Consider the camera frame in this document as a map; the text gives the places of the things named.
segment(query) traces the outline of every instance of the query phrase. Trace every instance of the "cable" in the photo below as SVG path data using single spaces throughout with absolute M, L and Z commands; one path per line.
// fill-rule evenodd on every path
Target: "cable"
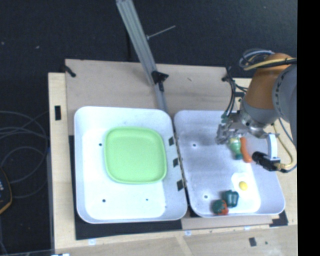
M 236 101 L 236 88 L 238 88 L 239 90 L 243 91 L 244 93 L 247 92 L 247 88 L 246 87 L 242 87 L 236 84 L 236 81 L 232 78 L 231 74 L 230 74 L 230 70 L 231 70 L 231 66 L 226 68 L 226 76 L 224 78 L 222 78 L 222 81 L 224 82 L 228 82 L 231 88 L 231 96 L 230 96 L 230 101 L 229 104 L 226 108 L 226 110 L 224 111 L 222 118 L 226 118 L 229 117 L 234 109 L 235 106 L 235 101 Z
M 38 152 L 39 154 L 42 155 L 38 165 L 30 173 L 28 173 L 25 176 L 23 176 L 21 178 L 18 178 L 16 180 L 10 180 L 9 181 L 10 184 L 19 183 L 19 182 L 22 182 L 25 179 L 29 178 L 30 176 L 32 176 L 39 169 L 39 167 L 45 161 L 47 153 L 48 153 L 48 140 L 49 140 L 49 138 L 48 138 L 44 128 L 37 122 L 37 119 L 40 118 L 41 116 L 47 114 L 47 113 L 48 113 L 48 111 L 45 111 L 45 112 L 37 115 L 36 117 L 31 118 L 31 117 L 29 117 L 29 116 L 27 116 L 25 114 L 19 113 L 19 112 L 2 111 L 2 110 L 0 110 L 0 114 L 16 115 L 16 116 L 23 117 L 23 118 L 26 118 L 26 119 L 29 120 L 27 123 L 25 123 L 21 127 L 19 127 L 19 126 L 10 126 L 10 127 L 2 127 L 2 128 L 0 128 L 0 134 L 2 135 L 2 136 L 0 136 L 0 140 L 4 139 L 4 138 L 7 138 L 9 136 L 13 136 L 13 135 L 29 134 L 29 135 L 38 136 L 39 138 L 44 139 L 44 142 L 45 142 L 43 151 L 40 151 L 39 149 L 37 149 L 35 147 L 32 147 L 32 146 L 19 146 L 19 147 L 14 148 L 13 150 L 11 150 L 9 153 L 7 153 L 3 157 L 3 159 L 2 159 L 2 161 L 0 163 L 1 167 L 4 165 L 4 163 L 6 162 L 6 160 L 9 158 L 9 156 L 11 154 L 13 154 L 14 152 L 19 151 L 19 150 L 26 150 L 26 149 L 27 150 L 33 150 L 33 151 L 36 151 L 36 152 Z M 31 123 L 35 123 L 40 128 L 41 133 L 38 133 L 38 132 L 35 132 L 33 130 L 25 128 L 26 126 L 30 125 Z M 13 195 L 13 198 L 24 199 L 24 198 L 33 196 L 33 195 L 37 194 L 46 185 L 46 183 L 47 183 L 47 181 L 43 182 L 35 191 L 33 191 L 31 193 L 24 194 L 24 195 Z
M 242 57 L 239 60 L 239 66 L 241 68 L 246 68 L 248 65 L 253 65 L 257 62 L 257 59 L 265 59 L 269 55 L 275 54 L 271 50 L 260 49 L 260 48 L 252 48 L 246 50 Z
M 3 244 L 3 235 L 2 235 L 2 221 L 1 221 L 1 216 L 0 216 L 0 249 L 2 252 L 2 256 L 7 256 L 8 252 L 7 249 L 5 247 L 5 245 Z
M 284 133 L 287 135 L 287 137 L 289 138 L 289 140 L 290 140 L 292 143 L 294 143 L 293 139 L 292 139 L 291 136 L 289 135 L 289 133 L 288 133 L 287 129 L 285 128 L 284 124 L 282 123 L 281 119 L 279 118 L 278 120 L 279 120 L 279 122 L 280 122 L 280 124 L 281 124 L 281 126 L 282 126 L 282 129 L 283 129 Z M 277 134 L 278 132 L 277 132 L 277 129 L 276 129 L 276 125 L 275 125 L 275 124 L 273 124 L 273 129 L 274 129 L 274 132 Z M 290 157 L 290 163 L 288 163 L 288 164 L 276 163 L 275 165 L 276 165 L 279 169 L 281 169 L 280 171 L 281 171 L 282 173 L 289 173 L 289 172 L 291 172 L 292 170 L 294 170 L 294 169 L 297 167 L 297 163 L 296 163 L 292 168 L 290 168 L 290 167 L 293 165 L 293 163 L 294 163 L 294 157 L 292 156 L 292 154 L 290 153 L 290 151 L 288 150 L 288 148 L 286 147 L 286 145 L 284 144 L 284 142 L 281 140 L 280 136 L 278 136 L 278 140 L 279 140 L 280 144 L 282 145 L 282 147 L 284 148 L 284 150 L 285 150 L 285 151 L 287 152 L 287 154 L 289 155 L 289 157 Z
M 279 59 L 271 59 L 259 62 L 257 64 L 250 65 L 248 67 L 245 67 L 243 70 L 249 71 L 256 68 L 270 68 L 280 65 L 289 65 L 289 64 L 296 64 L 297 58 L 279 58 Z

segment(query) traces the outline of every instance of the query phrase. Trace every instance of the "wooden table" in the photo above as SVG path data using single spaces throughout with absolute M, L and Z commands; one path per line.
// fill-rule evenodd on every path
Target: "wooden table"
M 56 253 L 71 255 L 295 255 L 298 254 L 297 170 L 278 179 L 286 200 L 288 225 L 270 227 L 279 215 L 258 219 L 225 221 L 208 226 L 202 218 L 184 218 L 184 229 L 178 231 L 117 235 L 76 240 L 74 202 L 69 149 L 69 135 L 73 132 L 73 114 L 81 105 L 94 99 L 96 106 L 156 108 L 153 89 L 147 85 L 140 63 L 66 60 L 76 73 L 75 84 L 85 83 L 103 90 L 112 85 L 113 91 L 103 97 L 83 95 L 81 86 L 72 87 L 68 73 L 49 73 L 50 142 L 53 196 L 54 248 Z M 221 86 L 223 67 L 157 65 L 160 72 L 169 74 L 165 93 L 169 114 L 181 109 L 215 110 L 228 104 L 230 91 Z M 236 82 L 248 86 L 250 79 Z M 282 136 L 289 145 L 289 140 Z M 291 152 L 296 154 L 293 146 Z M 284 163 L 288 155 L 280 148 Z

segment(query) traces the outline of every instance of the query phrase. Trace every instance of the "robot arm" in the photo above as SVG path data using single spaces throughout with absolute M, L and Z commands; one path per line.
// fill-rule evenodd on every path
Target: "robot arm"
M 250 133 L 257 138 L 273 138 L 264 131 L 268 125 L 282 118 L 290 123 L 291 134 L 297 148 L 297 59 L 283 53 L 272 53 L 261 64 L 252 77 L 240 110 L 231 112 L 219 125 L 216 142 L 226 143 L 230 138 Z M 271 156 L 254 153 L 252 159 L 269 171 L 280 171 Z

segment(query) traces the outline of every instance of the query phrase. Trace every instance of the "black surface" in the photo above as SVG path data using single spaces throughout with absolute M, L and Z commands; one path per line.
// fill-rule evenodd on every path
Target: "black surface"
M 0 110 L 30 117 L 47 111 L 48 72 L 65 59 L 127 61 L 128 44 L 115 0 L 0 1 Z M 251 77 L 238 60 L 250 48 L 297 56 L 298 0 L 144 0 L 134 1 L 156 63 L 232 66 L 234 77 Z M 131 60 L 137 62 L 132 52 Z M 38 121 L 49 134 L 48 114 Z M 23 125 L 0 114 L 0 127 Z M 0 161 L 21 145 L 43 150 L 43 141 L 23 134 L 0 139 Z M 3 166 L 8 179 L 30 172 L 41 155 L 23 150 Z M 43 163 L 27 182 L 12 185 L 23 195 L 46 179 Z M 9 253 L 50 248 L 48 186 L 14 199 L 0 216 L 2 241 Z
M 177 231 L 182 229 L 181 220 L 152 221 L 136 223 L 91 224 L 81 219 L 77 213 L 75 186 L 75 137 L 69 136 L 72 190 L 74 202 L 75 235 L 77 240 L 116 235 Z
M 251 247 L 257 246 L 257 241 L 254 237 L 249 238 L 249 243 Z
M 273 219 L 272 220 L 272 224 L 270 224 L 269 226 L 271 228 L 273 227 L 279 227 L 279 226 L 287 226 L 289 223 L 288 218 L 287 218 L 287 214 L 286 211 L 284 210 L 283 212 L 281 212 L 279 214 L 279 218 Z

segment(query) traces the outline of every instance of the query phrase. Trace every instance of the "orange toy carrot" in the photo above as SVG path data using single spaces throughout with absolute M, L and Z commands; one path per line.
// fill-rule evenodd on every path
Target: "orange toy carrot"
M 251 163 L 252 157 L 249 155 L 247 151 L 247 139 L 245 137 L 241 137 L 240 142 L 241 142 L 240 151 L 243 155 L 243 161 L 245 161 L 246 163 Z

